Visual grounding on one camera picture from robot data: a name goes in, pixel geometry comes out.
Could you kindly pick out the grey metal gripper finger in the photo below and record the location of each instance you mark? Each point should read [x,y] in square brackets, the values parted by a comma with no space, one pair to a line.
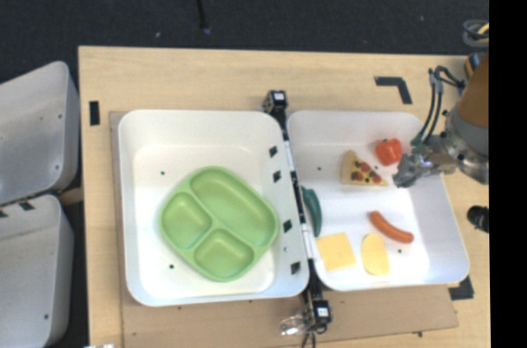
[411,163]
[402,178]

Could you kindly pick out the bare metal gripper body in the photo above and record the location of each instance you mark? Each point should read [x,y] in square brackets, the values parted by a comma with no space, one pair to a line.
[442,160]

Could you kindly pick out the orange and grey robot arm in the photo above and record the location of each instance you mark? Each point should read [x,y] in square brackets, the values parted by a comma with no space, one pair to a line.
[477,99]

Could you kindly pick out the orange toy bell pepper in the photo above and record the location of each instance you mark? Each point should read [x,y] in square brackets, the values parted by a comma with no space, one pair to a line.
[388,152]

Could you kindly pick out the toy pizza slice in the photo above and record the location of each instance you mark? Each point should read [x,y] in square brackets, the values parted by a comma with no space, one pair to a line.
[359,171]

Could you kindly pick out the orange toy sausage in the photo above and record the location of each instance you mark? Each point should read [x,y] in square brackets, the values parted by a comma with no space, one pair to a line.
[391,229]

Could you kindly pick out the white plastic tray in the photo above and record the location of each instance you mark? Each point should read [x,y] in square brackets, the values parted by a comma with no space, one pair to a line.
[432,223]
[148,132]

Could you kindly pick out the yellow oval toy slice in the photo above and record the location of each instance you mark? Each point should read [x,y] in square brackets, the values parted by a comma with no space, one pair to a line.
[375,254]

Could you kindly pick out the green toy chili pepper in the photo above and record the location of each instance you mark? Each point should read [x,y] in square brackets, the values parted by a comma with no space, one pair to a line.
[315,208]

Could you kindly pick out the yellow square cheese slice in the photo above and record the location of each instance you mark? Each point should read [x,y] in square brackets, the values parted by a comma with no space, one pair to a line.
[335,251]

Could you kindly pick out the green divided plate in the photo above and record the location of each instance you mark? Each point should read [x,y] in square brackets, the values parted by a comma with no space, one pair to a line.
[230,198]

